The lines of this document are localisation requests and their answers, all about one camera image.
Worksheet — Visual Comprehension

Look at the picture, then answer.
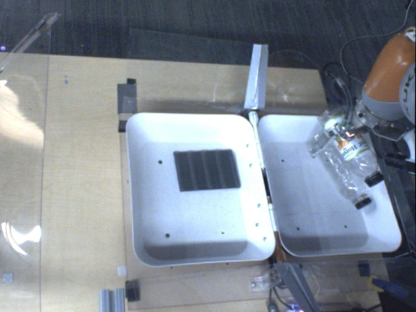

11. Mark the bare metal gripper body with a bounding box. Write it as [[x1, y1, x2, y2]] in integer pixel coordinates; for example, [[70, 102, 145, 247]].
[[326, 104, 375, 140]]

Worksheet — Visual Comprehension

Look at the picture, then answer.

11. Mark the clear labelled plastic bottle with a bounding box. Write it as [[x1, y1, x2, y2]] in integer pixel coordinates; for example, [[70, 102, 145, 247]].
[[336, 133, 382, 187]]

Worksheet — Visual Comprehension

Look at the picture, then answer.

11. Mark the white plastic tray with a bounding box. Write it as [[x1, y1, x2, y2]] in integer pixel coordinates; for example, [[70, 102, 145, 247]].
[[257, 114, 403, 258], [125, 111, 277, 268]]

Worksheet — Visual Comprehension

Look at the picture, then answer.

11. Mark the black ribbed rectangular pad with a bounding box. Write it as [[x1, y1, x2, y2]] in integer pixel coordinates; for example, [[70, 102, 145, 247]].
[[173, 148, 242, 193]]

